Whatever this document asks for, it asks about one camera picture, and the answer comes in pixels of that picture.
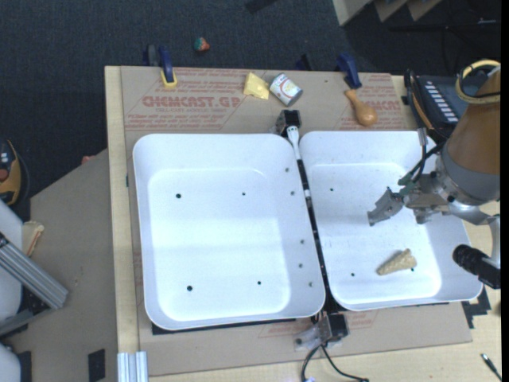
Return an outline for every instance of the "pen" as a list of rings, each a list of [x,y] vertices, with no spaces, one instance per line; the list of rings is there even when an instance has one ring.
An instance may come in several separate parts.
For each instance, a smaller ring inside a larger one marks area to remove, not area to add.
[[[495,375],[497,376],[497,378],[499,378],[500,380],[502,380],[502,376],[499,374],[499,371],[496,370],[495,366],[493,365],[493,362],[492,360],[490,360],[488,358],[488,355],[486,355],[485,353],[481,353],[480,354],[482,356],[482,358],[484,359],[484,362],[486,362],[486,365],[493,371],[493,373],[495,373]]]

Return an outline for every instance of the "table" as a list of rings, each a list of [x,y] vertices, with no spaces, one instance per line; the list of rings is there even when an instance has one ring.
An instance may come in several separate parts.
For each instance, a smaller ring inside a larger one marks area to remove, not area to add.
[[[122,108],[122,77],[120,67],[105,69],[107,93],[108,154],[111,186],[111,223],[115,268],[115,304],[117,343],[120,353],[135,353],[140,349],[138,315],[130,227],[129,194],[126,187],[126,143]],[[402,77],[393,77],[394,85],[403,91]],[[495,213],[499,205],[487,205]],[[488,228],[466,225],[472,244],[478,248],[491,245]],[[345,372],[370,377],[377,381],[394,380],[495,380],[480,358],[486,353],[501,370],[500,291],[488,290],[493,305],[486,316],[476,317],[472,330],[473,342],[425,349],[372,353],[336,359]],[[269,364],[171,376],[155,376],[153,382],[178,380],[237,380],[274,381],[299,380],[301,362]],[[317,380],[339,380],[326,360],[312,361],[308,375]]]

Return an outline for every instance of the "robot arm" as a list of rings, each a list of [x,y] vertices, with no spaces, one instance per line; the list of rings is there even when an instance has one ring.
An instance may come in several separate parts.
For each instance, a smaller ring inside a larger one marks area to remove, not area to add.
[[[488,80],[476,93],[463,92],[463,79],[477,68],[492,68]],[[424,224],[434,213],[451,214],[474,225],[489,225],[492,256],[467,245],[458,246],[453,259],[465,270],[478,275],[481,282],[500,288],[500,217],[489,216],[480,206],[500,198],[500,64],[482,60],[465,68],[456,84],[457,94],[468,107],[451,136],[422,159],[398,184],[394,193],[387,188],[367,213],[372,226],[387,220],[403,207],[412,209],[416,221]],[[426,159],[436,154],[435,169],[422,173]]]

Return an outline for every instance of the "can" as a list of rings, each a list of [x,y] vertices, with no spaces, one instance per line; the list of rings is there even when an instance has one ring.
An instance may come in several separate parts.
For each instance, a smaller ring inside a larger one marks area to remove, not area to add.
[[[300,89],[284,72],[276,76],[269,87],[286,106],[293,105],[302,95]]]

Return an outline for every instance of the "black floor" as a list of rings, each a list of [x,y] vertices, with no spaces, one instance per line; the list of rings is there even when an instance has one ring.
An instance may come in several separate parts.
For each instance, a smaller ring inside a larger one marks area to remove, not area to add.
[[[332,0],[0,0],[0,136],[11,139],[38,193],[107,146],[105,65],[142,64],[148,44],[168,45],[175,66],[293,69],[305,53],[332,71],[349,52],[360,72],[454,75],[500,59],[501,0],[444,0],[420,21],[402,8],[382,23],[368,5],[346,26]],[[404,25],[435,25],[396,32]],[[211,50],[196,55],[205,37]]]

